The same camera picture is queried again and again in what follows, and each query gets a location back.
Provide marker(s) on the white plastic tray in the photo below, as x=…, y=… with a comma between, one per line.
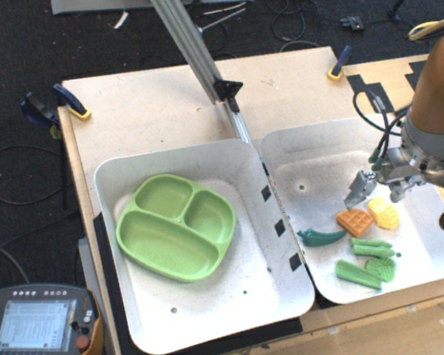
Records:
x=210, y=306
x=312, y=156

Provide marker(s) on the green ribbed vegetable piece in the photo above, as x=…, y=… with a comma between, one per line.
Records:
x=383, y=269

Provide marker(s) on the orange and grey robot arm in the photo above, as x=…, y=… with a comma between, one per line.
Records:
x=436, y=92

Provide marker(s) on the green divided plate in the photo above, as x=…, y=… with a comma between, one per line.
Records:
x=160, y=234

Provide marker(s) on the green celery stick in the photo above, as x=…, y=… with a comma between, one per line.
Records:
x=356, y=274

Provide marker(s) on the green bean pods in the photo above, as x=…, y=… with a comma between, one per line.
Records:
x=370, y=248

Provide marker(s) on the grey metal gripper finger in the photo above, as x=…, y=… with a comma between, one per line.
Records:
x=359, y=188
x=401, y=187

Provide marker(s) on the yellow corn cob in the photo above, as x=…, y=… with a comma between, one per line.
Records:
x=383, y=214

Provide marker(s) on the orange waffle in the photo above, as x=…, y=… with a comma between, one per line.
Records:
x=355, y=222

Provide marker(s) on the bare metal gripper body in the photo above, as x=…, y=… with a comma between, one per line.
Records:
x=409, y=167

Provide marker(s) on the pale flat board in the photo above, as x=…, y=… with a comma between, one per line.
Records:
x=143, y=118

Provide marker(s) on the dark green chili pepper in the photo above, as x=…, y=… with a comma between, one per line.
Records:
x=322, y=237

